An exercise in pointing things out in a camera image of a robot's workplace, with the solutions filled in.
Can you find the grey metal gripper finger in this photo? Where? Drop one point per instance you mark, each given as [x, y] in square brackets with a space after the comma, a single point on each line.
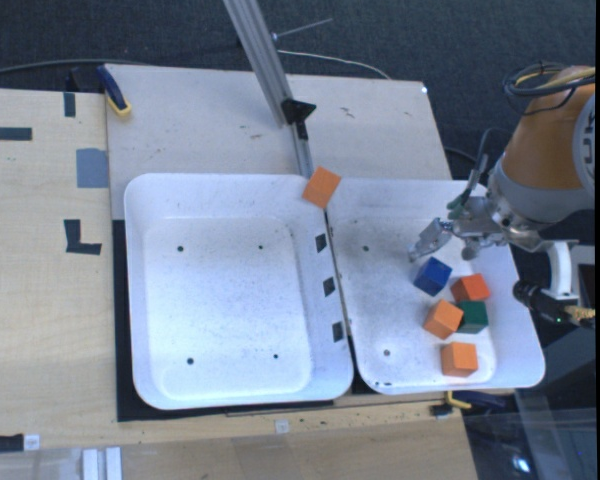
[430, 238]
[471, 249]

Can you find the black cylinder on white bracket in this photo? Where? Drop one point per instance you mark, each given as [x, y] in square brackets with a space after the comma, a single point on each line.
[560, 268]

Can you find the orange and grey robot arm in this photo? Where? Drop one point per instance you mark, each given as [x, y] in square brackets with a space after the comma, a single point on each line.
[545, 153]

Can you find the blue cube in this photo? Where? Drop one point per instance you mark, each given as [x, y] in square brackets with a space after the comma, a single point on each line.
[432, 275]

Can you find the green cube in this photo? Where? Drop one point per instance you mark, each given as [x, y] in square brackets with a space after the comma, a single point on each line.
[475, 315]

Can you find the orange cube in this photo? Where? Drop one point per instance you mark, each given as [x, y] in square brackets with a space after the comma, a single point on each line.
[442, 319]
[321, 187]
[459, 359]
[471, 287]

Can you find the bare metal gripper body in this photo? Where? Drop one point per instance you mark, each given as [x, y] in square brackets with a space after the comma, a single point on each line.
[485, 220]

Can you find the white plastic tray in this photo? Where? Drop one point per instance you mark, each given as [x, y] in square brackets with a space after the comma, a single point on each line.
[380, 308]
[230, 308]

